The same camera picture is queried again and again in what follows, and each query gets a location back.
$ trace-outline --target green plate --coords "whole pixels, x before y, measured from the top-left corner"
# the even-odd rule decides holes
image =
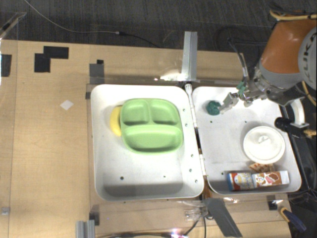
[[[135,153],[167,153],[183,144],[183,129],[175,105],[162,99],[132,99],[120,114],[122,139]]]

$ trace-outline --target white wire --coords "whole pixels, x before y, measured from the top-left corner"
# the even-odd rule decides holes
[[[53,25],[66,30],[68,32],[72,32],[72,33],[78,33],[78,34],[88,34],[88,33],[110,33],[110,34],[117,34],[119,35],[120,32],[116,31],[116,32],[112,32],[112,31],[75,31],[75,30],[71,30],[68,29],[66,27],[63,27],[61,25],[58,25],[57,23],[51,21],[49,18],[47,18],[46,16],[44,16],[42,13],[40,13],[33,5],[31,5],[27,0],[24,0],[38,15],[40,15],[41,17],[43,17],[44,19],[46,19],[48,22],[52,23]]]

